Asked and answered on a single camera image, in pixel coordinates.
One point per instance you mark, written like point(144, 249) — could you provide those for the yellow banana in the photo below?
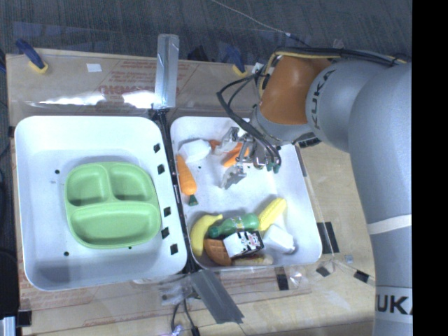
point(197, 234)

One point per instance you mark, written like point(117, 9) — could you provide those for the yellow corn cob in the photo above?
point(274, 210)

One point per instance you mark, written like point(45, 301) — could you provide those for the brown cardboard board, red print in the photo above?
point(336, 194)

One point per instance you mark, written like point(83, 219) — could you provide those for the thin black and white rod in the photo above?
point(176, 191)

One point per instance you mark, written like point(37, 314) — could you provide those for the green divided plate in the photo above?
point(112, 219)

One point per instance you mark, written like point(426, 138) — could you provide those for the black cylinder on white bracket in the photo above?
point(262, 79)

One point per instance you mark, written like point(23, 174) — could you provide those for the orange carrot with green stalk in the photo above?
point(187, 178)

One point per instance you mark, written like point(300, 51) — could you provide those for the sausage in bread roll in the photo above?
point(255, 260)

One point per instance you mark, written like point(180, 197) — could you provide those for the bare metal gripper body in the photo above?
point(257, 152)

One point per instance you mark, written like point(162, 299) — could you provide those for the green bottle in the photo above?
point(241, 222)

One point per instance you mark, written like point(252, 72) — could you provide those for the brown waffle biscuit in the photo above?
point(216, 252)

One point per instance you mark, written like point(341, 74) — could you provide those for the white plastic tray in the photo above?
point(45, 194)
point(252, 194)

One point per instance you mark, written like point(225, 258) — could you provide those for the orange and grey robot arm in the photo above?
point(378, 124)

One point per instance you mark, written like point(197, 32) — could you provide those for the white carton with black print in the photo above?
point(245, 243)

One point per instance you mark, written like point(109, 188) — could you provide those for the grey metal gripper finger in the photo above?
point(234, 177)
point(231, 136)

